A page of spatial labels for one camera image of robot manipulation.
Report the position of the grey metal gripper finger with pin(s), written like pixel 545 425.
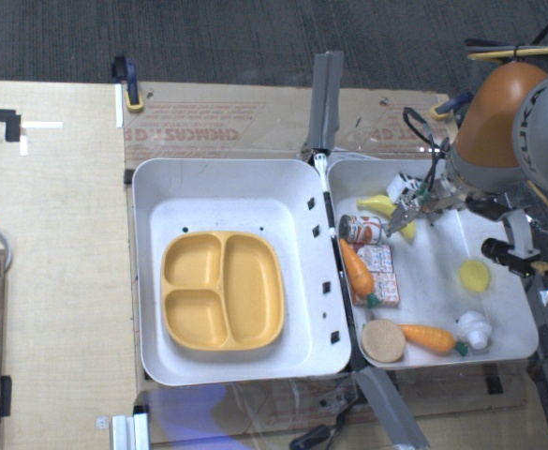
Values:
pixel 413 213
pixel 395 221

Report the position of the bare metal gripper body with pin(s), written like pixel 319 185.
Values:
pixel 442 200

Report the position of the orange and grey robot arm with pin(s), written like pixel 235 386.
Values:
pixel 493 124

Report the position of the yellow banana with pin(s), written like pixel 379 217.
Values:
pixel 380 204

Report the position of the white and orange can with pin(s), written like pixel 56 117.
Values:
pixel 362 229

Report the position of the white and orange carton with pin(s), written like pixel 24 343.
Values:
pixel 379 258
pixel 387 289

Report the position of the white plastic tray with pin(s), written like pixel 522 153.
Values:
pixel 301 345
pixel 437 260

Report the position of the orange carrot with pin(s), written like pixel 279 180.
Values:
pixel 355 267
pixel 425 338

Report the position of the yellow round toy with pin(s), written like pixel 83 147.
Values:
pixel 474 275

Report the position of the round tan biscuit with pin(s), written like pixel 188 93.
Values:
pixel 383 340

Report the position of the white lumpy toy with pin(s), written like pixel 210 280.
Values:
pixel 475 328

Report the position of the yellow divided plate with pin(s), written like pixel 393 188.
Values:
pixel 250 289

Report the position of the brown cardboard board red print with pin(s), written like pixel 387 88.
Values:
pixel 217 129

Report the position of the black cylinder on white bracket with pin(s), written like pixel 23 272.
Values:
pixel 508 254

